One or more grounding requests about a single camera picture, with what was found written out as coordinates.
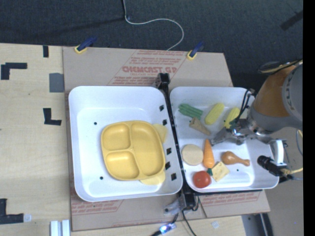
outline toy tomato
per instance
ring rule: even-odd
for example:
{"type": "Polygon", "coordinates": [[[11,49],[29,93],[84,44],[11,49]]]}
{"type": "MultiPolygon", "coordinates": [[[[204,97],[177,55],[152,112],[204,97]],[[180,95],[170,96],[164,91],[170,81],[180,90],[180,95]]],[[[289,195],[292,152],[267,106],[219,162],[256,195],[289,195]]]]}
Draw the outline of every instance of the toy tomato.
{"type": "Polygon", "coordinates": [[[197,188],[204,188],[211,184],[211,177],[206,171],[198,171],[196,172],[193,177],[193,184],[197,188]]]}

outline cardboard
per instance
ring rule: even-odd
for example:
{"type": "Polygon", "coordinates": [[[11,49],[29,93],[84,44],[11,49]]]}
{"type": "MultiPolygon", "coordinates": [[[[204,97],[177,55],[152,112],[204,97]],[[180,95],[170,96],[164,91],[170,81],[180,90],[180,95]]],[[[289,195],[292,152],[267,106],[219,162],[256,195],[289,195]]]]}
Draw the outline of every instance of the cardboard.
{"type": "MultiPolygon", "coordinates": [[[[232,87],[221,53],[198,53],[194,60],[186,52],[88,48],[77,54],[63,47],[65,109],[70,169],[72,230],[90,230],[139,224],[165,223],[173,215],[163,207],[177,195],[89,203],[81,200],[73,185],[69,92],[77,86],[151,86],[158,73],[168,73],[169,90],[179,86],[232,87]]],[[[199,196],[201,205],[187,219],[215,218],[270,211],[264,191],[199,196]]]]}

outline yellow and blue clamp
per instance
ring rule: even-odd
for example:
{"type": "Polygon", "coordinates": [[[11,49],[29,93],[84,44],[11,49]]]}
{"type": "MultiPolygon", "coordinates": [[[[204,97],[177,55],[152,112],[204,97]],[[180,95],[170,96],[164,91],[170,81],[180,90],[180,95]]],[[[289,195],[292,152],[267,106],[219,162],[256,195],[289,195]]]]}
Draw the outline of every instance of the yellow and blue clamp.
{"type": "Polygon", "coordinates": [[[196,46],[195,48],[193,48],[192,50],[190,50],[188,53],[187,53],[187,58],[189,60],[193,60],[196,55],[197,55],[197,52],[200,52],[202,51],[204,48],[204,42],[203,41],[200,41],[196,46]]]}
{"type": "Polygon", "coordinates": [[[87,47],[93,46],[93,44],[96,42],[97,37],[89,37],[87,40],[85,40],[83,43],[80,45],[76,46],[74,48],[74,51],[77,54],[81,54],[87,50],[87,47]]]}

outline toy carrot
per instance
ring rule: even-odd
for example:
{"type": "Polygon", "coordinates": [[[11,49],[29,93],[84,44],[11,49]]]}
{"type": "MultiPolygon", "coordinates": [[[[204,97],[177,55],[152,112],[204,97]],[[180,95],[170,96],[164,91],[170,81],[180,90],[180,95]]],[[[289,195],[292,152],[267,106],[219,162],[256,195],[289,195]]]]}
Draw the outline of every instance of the toy carrot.
{"type": "Polygon", "coordinates": [[[206,139],[203,149],[203,165],[207,168],[212,168],[215,165],[215,158],[209,139],[206,139]]]}

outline robotic hand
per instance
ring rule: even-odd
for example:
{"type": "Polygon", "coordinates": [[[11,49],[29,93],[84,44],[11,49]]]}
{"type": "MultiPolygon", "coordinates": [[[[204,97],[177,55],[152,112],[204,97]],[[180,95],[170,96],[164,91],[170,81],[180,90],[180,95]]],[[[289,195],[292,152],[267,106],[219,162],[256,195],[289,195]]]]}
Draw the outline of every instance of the robotic hand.
{"type": "Polygon", "coordinates": [[[228,139],[235,140],[238,145],[246,139],[258,139],[270,144],[275,155],[272,163],[276,167],[266,167],[270,158],[259,158],[258,163],[279,176],[279,168],[285,167],[282,162],[283,144],[280,140],[273,139],[270,134],[284,127],[303,131],[303,61],[289,62],[277,67],[267,65],[261,68],[260,72],[269,74],[269,77],[252,105],[249,107],[247,104],[254,91],[247,90],[239,116],[230,123],[229,129],[224,127],[217,133],[211,144],[214,146],[228,139]],[[247,117],[241,118],[246,108],[249,108],[247,117]]]}

